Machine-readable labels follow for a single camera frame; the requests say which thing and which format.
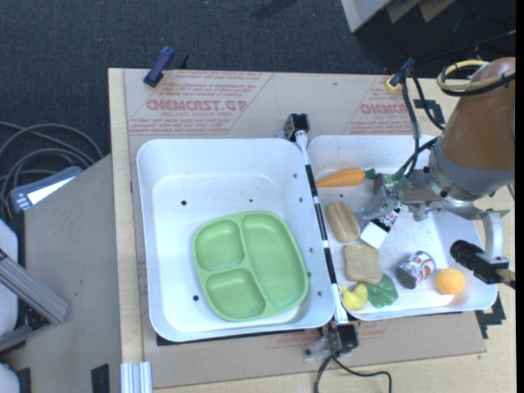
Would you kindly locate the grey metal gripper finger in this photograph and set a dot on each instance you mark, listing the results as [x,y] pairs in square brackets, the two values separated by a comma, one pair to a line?
[376,209]

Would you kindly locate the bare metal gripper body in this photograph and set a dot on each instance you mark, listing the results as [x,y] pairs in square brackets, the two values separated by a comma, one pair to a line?
[421,195]

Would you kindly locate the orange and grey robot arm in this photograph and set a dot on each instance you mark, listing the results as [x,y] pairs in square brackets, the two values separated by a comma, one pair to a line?
[479,129]

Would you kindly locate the white carton with print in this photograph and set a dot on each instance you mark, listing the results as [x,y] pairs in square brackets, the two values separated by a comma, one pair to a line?
[374,233]

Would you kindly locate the tan bread roll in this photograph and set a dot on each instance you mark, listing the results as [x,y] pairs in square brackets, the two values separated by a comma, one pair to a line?
[342,221]

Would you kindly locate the white plastic tray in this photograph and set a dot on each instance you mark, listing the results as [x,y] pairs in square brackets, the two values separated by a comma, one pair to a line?
[221,170]
[413,236]

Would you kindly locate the orange carrot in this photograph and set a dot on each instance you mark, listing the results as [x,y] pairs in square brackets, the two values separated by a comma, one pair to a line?
[344,177]

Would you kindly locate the thin black and white rod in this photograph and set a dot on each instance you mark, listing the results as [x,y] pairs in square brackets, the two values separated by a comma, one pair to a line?
[319,215]

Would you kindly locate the brown toast slice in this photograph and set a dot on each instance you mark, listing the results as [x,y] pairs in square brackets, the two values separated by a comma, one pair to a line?
[362,264]

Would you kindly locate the red and white can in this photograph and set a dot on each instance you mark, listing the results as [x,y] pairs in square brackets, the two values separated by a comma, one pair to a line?
[417,269]

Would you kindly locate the green lettuce leaf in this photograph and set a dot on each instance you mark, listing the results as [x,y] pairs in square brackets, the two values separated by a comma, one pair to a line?
[382,293]

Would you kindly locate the orange fruit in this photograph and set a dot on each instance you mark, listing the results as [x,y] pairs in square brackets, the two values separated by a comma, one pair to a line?
[450,281]

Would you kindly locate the yellow banana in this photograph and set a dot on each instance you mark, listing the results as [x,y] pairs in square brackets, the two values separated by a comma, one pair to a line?
[354,298]

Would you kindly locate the green divided plate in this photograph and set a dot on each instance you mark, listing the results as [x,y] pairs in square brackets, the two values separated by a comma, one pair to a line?
[262,260]

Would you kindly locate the brown cardboard board red print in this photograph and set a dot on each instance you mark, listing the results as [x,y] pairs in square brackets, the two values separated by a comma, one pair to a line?
[254,105]

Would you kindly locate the black cylinder on white bracket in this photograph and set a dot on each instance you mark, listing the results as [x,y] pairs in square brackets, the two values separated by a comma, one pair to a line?
[477,258]

